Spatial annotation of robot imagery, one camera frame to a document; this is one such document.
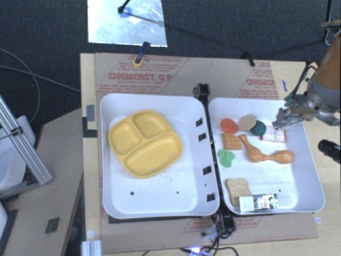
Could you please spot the green lettuce leaf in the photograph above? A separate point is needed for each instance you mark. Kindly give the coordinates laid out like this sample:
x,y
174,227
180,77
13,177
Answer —
x,y
226,157

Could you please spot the beige bread slice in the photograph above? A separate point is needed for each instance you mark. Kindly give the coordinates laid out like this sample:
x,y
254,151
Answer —
x,y
237,188

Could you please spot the brown cardboard board red print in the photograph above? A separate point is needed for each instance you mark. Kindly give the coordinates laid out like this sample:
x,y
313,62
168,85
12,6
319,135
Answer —
x,y
175,73

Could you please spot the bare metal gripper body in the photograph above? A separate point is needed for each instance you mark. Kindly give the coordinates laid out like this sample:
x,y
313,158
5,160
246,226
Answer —
x,y
306,108

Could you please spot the thin black rod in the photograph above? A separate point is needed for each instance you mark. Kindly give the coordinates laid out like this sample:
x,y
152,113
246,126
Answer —
x,y
213,148

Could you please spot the black cylinder on white bracket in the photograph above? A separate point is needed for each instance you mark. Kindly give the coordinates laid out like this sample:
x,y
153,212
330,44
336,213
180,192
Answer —
x,y
330,149

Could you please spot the beige round biscuit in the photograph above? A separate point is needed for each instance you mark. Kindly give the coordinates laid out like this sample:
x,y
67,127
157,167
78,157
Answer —
x,y
245,122

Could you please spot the dark green broccoli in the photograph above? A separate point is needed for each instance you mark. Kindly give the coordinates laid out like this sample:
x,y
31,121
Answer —
x,y
258,129

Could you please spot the white rectangular block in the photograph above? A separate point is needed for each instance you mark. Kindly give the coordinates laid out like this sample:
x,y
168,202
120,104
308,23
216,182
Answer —
x,y
246,203

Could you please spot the orange waffle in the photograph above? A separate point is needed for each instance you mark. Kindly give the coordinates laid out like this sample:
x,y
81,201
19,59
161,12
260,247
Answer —
x,y
231,141

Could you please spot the red and white packet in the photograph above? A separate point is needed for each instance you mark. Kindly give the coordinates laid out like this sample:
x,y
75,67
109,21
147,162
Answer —
x,y
274,135

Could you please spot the yellow divided plate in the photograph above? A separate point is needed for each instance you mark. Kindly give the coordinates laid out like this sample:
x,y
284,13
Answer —
x,y
145,145

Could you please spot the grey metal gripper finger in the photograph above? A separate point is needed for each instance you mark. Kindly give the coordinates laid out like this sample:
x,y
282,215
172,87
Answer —
x,y
290,121
278,120

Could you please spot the black printed packet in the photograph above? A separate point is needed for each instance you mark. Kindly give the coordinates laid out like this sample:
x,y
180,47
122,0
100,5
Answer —
x,y
266,201

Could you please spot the red tomato slice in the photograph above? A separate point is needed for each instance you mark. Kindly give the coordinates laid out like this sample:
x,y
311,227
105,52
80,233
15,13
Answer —
x,y
228,125

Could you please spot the orange chicken drumstick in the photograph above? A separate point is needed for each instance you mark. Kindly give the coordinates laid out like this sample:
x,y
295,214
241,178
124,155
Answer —
x,y
279,157
250,148

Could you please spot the white plastic tray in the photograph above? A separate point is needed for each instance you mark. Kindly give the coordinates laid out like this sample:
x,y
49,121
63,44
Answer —
x,y
160,196
266,180

